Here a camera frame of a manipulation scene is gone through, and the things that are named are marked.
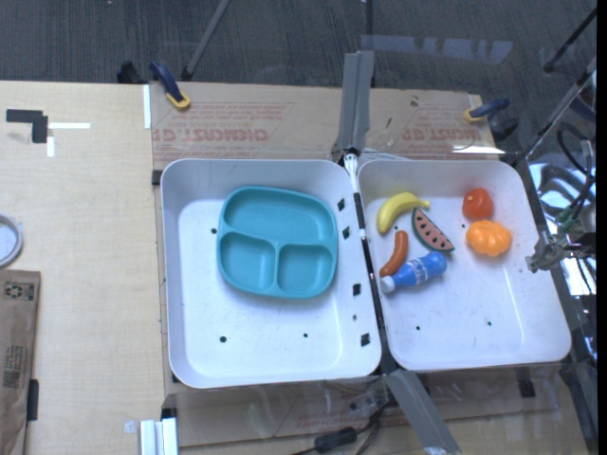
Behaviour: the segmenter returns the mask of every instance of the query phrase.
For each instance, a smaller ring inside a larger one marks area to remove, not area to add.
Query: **toy fruit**
[[[455,249],[443,231],[420,208],[414,209],[412,223],[417,239],[430,249],[444,253]]]
[[[485,189],[471,189],[464,195],[462,212],[472,221],[486,219],[493,213],[493,200]]]
[[[397,193],[384,201],[377,212],[377,230],[380,234],[384,234],[396,217],[406,210],[416,207],[428,208],[430,202],[422,201],[415,194],[410,192]]]
[[[477,253],[497,256],[510,247],[512,233],[500,223],[483,219],[473,222],[466,231],[466,242]]]
[[[395,234],[395,249],[386,263],[379,270],[379,276],[385,277],[389,275],[394,275],[400,266],[405,263],[405,258],[407,258],[407,249],[409,248],[409,236],[406,231],[399,229]]]

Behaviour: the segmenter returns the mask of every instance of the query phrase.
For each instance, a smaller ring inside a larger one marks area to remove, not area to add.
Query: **watermelon slice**
[[[412,224],[417,239],[430,249],[443,253],[455,249],[455,246],[449,238],[445,236],[445,233],[441,231],[420,208],[414,209]]]

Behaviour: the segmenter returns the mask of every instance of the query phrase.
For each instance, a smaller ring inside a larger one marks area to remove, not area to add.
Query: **blue clamp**
[[[498,111],[505,110],[509,105],[510,100],[506,98],[486,102],[478,108],[467,109],[464,112],[464,119],[470,124],[478,123],[479,121],[482,121],[485,117],[487,117],[487,121],[491,121],[491,119]]]
[[[167,92],[167,100],[178,110],[185,110],[190,106],[190,98],[177,87],[175,79],[164,64],[152,61],[150,70],[154,74],[154,79],[159,79]]]

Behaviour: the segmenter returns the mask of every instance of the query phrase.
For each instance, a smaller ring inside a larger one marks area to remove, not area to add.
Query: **gray carpet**
[[[0,0],[0,79],[117,82],[164,62],[176,78],[220,0]],[[597,51],[596,19],[547,75],[542,65],[597,0],[231,0],[193,81],[340,86],[343,55],[376,53],[377,87],[509,98],[537,131]]]

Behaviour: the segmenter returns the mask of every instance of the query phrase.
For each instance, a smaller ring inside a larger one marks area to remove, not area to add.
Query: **white tray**
[[[261,297],[224,281],[212,231],[224,200],[250,185],[313,194],[332,210],[338,263],[318,297]],[[341,167],[325,160],[184,159],[167,167],[160,187],[169,358],[180,381],[219,388],[352,378],[375,370],[381,356],[377,321],[352,186]]]
[[[455,244],[440,277],[415,291],[380,294],[391,354],[419,371],[551,362],[567,355],[571,336],[548,272],[531,273],[525,257],[538,240],[523,183],[493,160],[377,159],[359,169],[374,269],[390,257],[376,213],[384,199],[411,191]],[[240,292],[222,278],[216,234],[224,200],[263,185],[315,195],[333,211],[340,243],[329,289],[308,300]],[[325,160],[183,159],[161,179],[169,358],[175,376],[194,388],[343,379],[373,372],[381,356],[371,285],[345,169]],[[510,228],[510,250],[479,256],[465,244],[464,193],[491,192],[494,220]],[[344,208],[338,203],[343,200]],[[408,259],[428,252],[411,230]],[[341,234],[349,230],[349,237]]]
[[[538,232],[514,169],[494,160],[375,160],[360,167],[359,186],[376,272],[394,247],[393,234],[377,232],[376,214],[394,193],[410,191],[429,200],[424,212],[455,245],[441,277],[415,290],[381,294],[388,343],[401,366],[439,371],[567,355],[571,336],[552,277],[546,271],[531,273],[526,265]],[[470,220],[462,213],[462,200],[474,187],[490,192],[491,219],[512,231],[509,251],[496,258],[466,245]],[[409,234],[408,260],[429,251],[415,238],[410,212],[395,224]]]

